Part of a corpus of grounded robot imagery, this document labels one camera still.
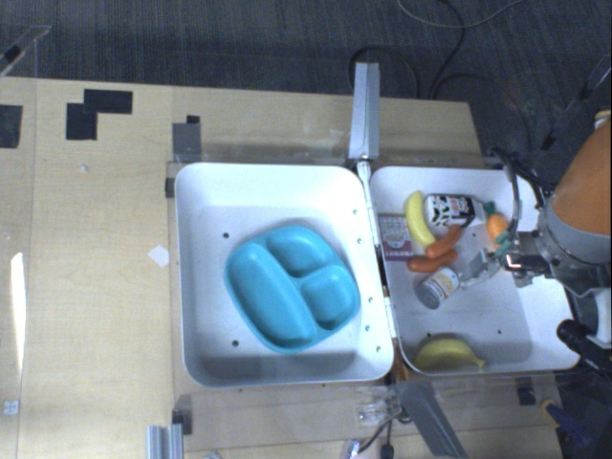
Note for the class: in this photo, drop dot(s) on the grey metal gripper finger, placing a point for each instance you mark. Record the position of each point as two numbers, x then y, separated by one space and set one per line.
471 280
482 260

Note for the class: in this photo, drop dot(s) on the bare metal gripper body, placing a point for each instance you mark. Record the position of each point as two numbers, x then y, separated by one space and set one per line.
526 262

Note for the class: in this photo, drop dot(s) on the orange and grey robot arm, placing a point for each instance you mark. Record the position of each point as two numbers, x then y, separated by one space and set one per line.
585 184

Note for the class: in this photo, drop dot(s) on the small white and yellow can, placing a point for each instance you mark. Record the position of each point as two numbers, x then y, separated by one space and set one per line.
437 287

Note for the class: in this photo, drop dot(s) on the white plastic tray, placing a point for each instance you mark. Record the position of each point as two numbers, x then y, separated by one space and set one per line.
487 313
210 275

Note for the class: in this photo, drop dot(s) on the orange carrot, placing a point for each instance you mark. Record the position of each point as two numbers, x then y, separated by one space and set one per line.
496 225

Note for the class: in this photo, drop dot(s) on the orange sausage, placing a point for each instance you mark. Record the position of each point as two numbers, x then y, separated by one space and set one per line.
430 262
444 243

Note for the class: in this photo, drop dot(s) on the black and white milk carton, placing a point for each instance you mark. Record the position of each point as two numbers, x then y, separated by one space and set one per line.
449 210

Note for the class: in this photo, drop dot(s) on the yellow banana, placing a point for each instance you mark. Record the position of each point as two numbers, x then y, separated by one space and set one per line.
417 220
444 354

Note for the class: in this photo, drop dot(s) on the blue divided plate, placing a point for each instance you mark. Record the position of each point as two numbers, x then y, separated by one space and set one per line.
287 290

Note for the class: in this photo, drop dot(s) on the black cylinder on white bracket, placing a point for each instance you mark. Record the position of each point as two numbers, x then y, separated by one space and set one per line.
581 340

